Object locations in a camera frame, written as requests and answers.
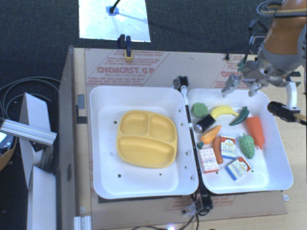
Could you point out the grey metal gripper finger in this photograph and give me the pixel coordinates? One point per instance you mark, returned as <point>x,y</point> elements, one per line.
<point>254,89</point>
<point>229,84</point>

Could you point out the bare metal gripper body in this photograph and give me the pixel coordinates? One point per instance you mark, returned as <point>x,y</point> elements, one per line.
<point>261,74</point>

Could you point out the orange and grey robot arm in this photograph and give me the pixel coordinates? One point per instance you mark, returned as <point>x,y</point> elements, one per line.
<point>283,37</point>

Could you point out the yellow banana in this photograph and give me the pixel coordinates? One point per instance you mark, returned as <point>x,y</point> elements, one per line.
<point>221,111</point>

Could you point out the green chili pepper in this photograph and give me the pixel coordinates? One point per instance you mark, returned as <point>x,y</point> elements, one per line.
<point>239,117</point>

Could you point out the green broccoli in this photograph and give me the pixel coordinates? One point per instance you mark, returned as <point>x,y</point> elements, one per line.
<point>199,109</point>

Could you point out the orange bottle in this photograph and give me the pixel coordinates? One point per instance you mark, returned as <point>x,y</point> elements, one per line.
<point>255,129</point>

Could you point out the black can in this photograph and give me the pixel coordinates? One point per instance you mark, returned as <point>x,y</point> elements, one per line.
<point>205,123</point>

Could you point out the orange carrot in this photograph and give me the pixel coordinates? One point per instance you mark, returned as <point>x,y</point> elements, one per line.
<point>209,134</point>

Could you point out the thin black and white rod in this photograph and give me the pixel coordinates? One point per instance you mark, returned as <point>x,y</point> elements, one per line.
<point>189,121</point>

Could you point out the green grapes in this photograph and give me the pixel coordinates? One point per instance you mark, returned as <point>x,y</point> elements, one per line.
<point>247,145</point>

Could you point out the blue and white carton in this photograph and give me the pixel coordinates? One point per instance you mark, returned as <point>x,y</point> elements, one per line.
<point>227,147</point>
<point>238,168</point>

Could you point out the red sausage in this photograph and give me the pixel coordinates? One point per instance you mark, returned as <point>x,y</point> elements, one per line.
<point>217,150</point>

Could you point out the red and white carton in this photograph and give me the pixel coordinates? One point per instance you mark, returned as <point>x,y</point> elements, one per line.
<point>208,160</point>

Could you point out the brown cardboard board red print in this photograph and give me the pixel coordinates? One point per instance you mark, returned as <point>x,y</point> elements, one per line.
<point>153,63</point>

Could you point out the white plastic tray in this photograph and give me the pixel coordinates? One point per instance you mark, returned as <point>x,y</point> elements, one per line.
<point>112,138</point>
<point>273,166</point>

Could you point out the yellow divided plate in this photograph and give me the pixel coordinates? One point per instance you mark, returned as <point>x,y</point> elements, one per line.
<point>146,139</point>

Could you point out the black cylinder on white bracket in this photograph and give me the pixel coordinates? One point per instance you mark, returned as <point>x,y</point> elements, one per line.
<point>286,104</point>

